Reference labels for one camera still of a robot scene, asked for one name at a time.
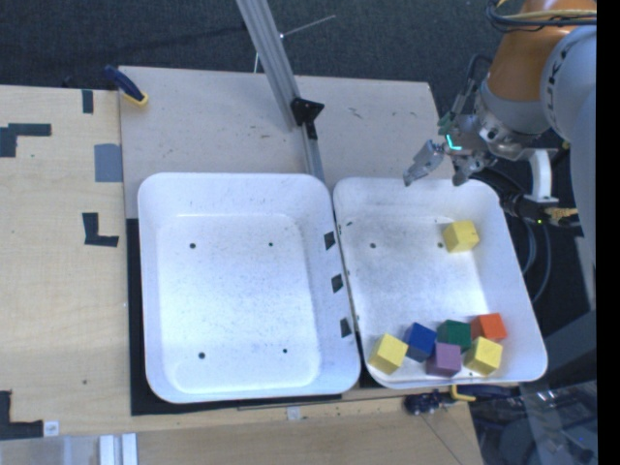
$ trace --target blue block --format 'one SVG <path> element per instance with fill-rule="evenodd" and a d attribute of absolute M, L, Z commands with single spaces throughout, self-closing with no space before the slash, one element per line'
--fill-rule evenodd
<path fill-rule="evenodd" d="M 409 345 L 407 357 L 415 361 L 425 361 L 433 353 L 437 332 L 414 322 L 405 331 L 403 341 Z"/>

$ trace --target yellow clip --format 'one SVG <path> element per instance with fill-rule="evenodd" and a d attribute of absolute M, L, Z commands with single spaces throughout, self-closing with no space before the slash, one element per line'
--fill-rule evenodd
<path fill-rule="evenodd" d="M 140 93 L 142 94 L 142 99 L 140 101 L 136 100 L 134 97 L 128 95 L 127 93 L 123 93 L 123 98 L 138 107 L 144 107 L 146 105 L 146 102 L 148 102 L 148 95 L 143 91 L 141 91 Z"/>
<path fill-rule="evenodd" d="M 452 399 L 459 401 L 476 401 L 476 396 L 470 396 L 468 394 L 459 394 L 456 391 L 456 384 L 453 384 L 449 387 L 449 395 Z"/>

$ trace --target wooden table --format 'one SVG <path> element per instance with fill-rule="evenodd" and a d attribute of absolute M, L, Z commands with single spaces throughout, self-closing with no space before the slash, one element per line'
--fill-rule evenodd
<path fill-rule="evenodd" d="M 155 79 L 166 71 L 138 68 L 126 71 L 132 73 L 133 78 L 141 79 L 139 84 L 148 92 L 151 107 L 160 107 L 157 100 L 159 81 Z M 199 78 L 204 75 L 174 72 L 167 78 L 183 80 L 188 74 Z M 249 80 L 263 92 L 254 97 L 255 105 L 249 108 L 246 105 L 246 110 L 251 112 L 268 104 L 264 95 L 271 100 L 265 77 L 231 76 L 235 76 L 235 80 Z M 212 73 L 206 77 L 223 78 L 227 74 Z M 345 173 L 400 177 L 421 143 L 435 132 L 437 113 L 426 83 L 315 77 L 301 77 L 298 81 L 301 90 L 308 92 L 309 99 L 327 105 L 316 124 L 320 140 L 324 139 L 322 136 L 326 139 L 320 147 L 326 184 L 330 188 Z M 364 85 L 372 86 L 370 98 L 364 97 Z M 343 99 L 343 91 L 349 94 L 357 91 L 361 100 L 351 104 L 351 98 Z M 398 105 L 393 99 L 384 99 L 392 109 L 384 111 L 379 119 L 375 117 L 375 122 L 369 122 L 373 112 L 381 107 L 382 92 L 405 97 Z M 91 94 L 92 112 L 89 111 Z M 343 394 L 338 401 L 300 406 L 294 412 L 301 420 L 298 422 L 288 422 L 291 408 L 285 405 L 181 415 L 131 415 L 125 219 L 135 209 L 127 204 L 128 195 L 133 191 L 128 188 L 133 184 L 135 189 L 136 182 L 149 171 L 156 171 L 157 166 L 146 164 L 142 159 L 134 170 L 127 170 L 131 156 L 127 156 L 128 151 L 123 146 L 125 183 L 97 180 L 95 146 L 120 147 L 126 140 L 129 149 L 136 138 L 125 138 L 124 130 L 135 129 L 137 119 L 144 116 L 144 111 L 120 98 L 115 91 L 0 87 L 0 105 L 3 106 L 0 128 L 45 124 L 51 129 L 51 136 L 18 134 L 15 156 L 0 157 L 0 298 L 4 307 L 0 316 L 0 390 L 13 392 L 12 421 L 58 422 L 62 435 L 139 432 L 144 433 L 140 434 L 140 441 L 145 443 L 151 436 L 159 436 L 151 441 L 157 442 L 157 446 L 164 446 L 162 436 L 171 436 L 169 431 L 173 429 L 175 432 L 186 429 L 182 437 L 175 435 L 181 442 L 184 439 L 191 442 L 198 439 L 201 429 L 205 428 L 212 429 L 208 433 L 211 439 L 232 436 L 230 439 L 235 440 L 234 436 L 245 433 L 258 439 L 266 429 L 295 433 L 294 425 L 316 426 L 324 431 L 332 428 L 334 432 L 344 433 L 354 433 L 359 425 L 370 432 L 380 429 L 385 422 L 396 425 L 395 422 L 401 420 L 413 426 L 421 425 L 421 421 L 414 423 L 415 418 L 404 414 L 399 397 L 419 391 L 360 387 Z M 274 102 L 271 108 L 277 112 Z M 202 115 L 208 118 L 208 108 Z M 400 124 L 390 123 L 398 116 L 401 116 Z M 349 158 L 338 155 L 337 143 L 348 143 L 342 135 L 343 126 L 351 126 L 351 120 L 358 121 L 356 134 L 362 139 L 370 139 L 373 133 L 376 135 L 379 123 L 387 136 L 385 140 L 396 137 L 406 140 L 407 144 L 392 148 L 381 146 L 380 153 L 374 150 L 382 162 L 391 160 L 390 164 L 360 165 L 363 144 L 350 146 Z M 157 123 L 157 118 L 150 117 L 144 122 Z M 263 111 L 259 124 L 261 122 L 277 126 L 279 120 L 273 120 L 273 116 Z M 140 150 L 135 143 L 132 149 Z M 358 173 L 352 169 L 355 160 L 360 167 Z M 304 167 L 297 165 L 296 171 L 304 171 Z M 434 176 L 450 176 L 450 168 L 445 166 Z M 98 215 L 99 235 L 119 236 L 116 246 L 85 244 L 84 213 Z M 443 421 L 444 425 L 452 426 L 452 431 L 457 429 L 452 432 L 456 436 L 455 445 L 461 452 L 469 453 L 469 458 L 461 457 L 460 463 L 481 463 L 466 404 L 456 404 L 447 412 L 440 412 L 435 419 L 438 425 Z M 269 427 L 257 426 L 261 422 L 270 422 Z M 221 427 L 233 424 L 236 430 Z M 427 423 L 423 427 L 430 429 Z M 412 429 L 403 431 L 414 440 L 412 443 L 429 446 L 435 439 L 437 447 L 446 448 L 436 432 L 422 435 L 419 429 Z M 328 434 L 323 433 L 321 439 L 328 440 Z M 297 436 L 296 439 L 303 442 L 308 438 Z M 140 453 L 147 453 L 147 449 L 142 451 L 140 447 Z M 167 453 L 172 453 L 173 449 L 169 448 Z M 450 453 L 448 461 L 436 463 L 457 463 Z"/>

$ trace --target yellow block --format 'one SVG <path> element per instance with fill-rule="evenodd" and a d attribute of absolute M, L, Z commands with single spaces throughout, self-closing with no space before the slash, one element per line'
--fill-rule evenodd
<path fill-rule="evenodd" d="M 407 349 L 407 343 L 386 333 L 375 343 L 368 364 L 386 374 L 391 374 L 402 364 Z"/>
<path fill-rule="evenodd" d="M 472 347 L 465 352 L 463 365 L 487 376 L 500 367 L 503 350 L 504 347 L 499 343 L 480 336 L 472 343 Z"/>
<path fill-rule="evenodd" d="M 472 221 L 455 221 L 442 232 L 449 252 L 471 250 L 481 240 Z"/>

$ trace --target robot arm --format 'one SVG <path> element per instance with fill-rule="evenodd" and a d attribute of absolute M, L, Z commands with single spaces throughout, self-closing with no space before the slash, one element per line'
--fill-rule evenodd
<path fill-rule="evenodd" d="M 451 158 L 456 186 L 498 159 L 528 161 L 531 193 L 509 196 L 502 206 L 536 222 L 557 220 L 566 209 L 557 208 L 551 196 L 549 155 L 555 150 L 532 147 L 551 128 L 571 145 L 573 194 L 594 261 L 596 2 L 525 0 L 517 15 L 499 16 L 496 10 L 506 1 L 487 5 L 492 24 L 506 33 L 495 57 L 472 59 L 465 86 L 439 121 L 439 136 L 446 141 L 430 141 L 421 149 L 403 174 L 405 185 L 427 175 L 444 155 Z M 473 71 L 482 59 L 490 66 L 478 86 Z M 473 111 L 464 113 L 470 99 Z"/>

